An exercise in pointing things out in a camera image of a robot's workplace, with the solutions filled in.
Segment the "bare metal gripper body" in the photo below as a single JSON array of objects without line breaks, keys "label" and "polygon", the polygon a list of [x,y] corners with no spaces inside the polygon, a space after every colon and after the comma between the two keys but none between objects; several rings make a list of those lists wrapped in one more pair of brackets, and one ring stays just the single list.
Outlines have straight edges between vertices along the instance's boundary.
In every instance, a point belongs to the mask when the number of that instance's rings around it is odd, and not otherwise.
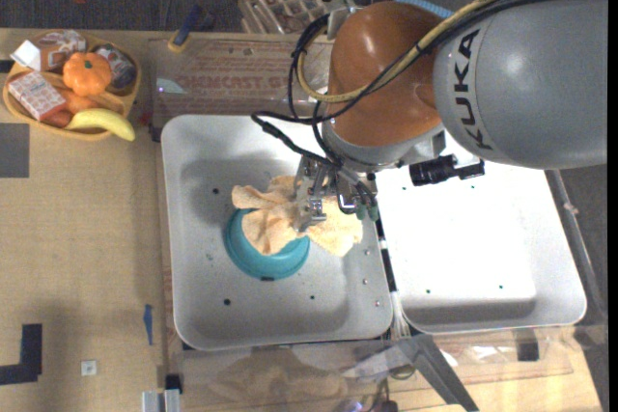
[{"label": "bare metal gripper body", "polygon": [[324,210],[327,200],[340,210],[376,210],[376,195],[368,180],[349,167],[301,157],[295,177],[295,200],[300,210]]}]

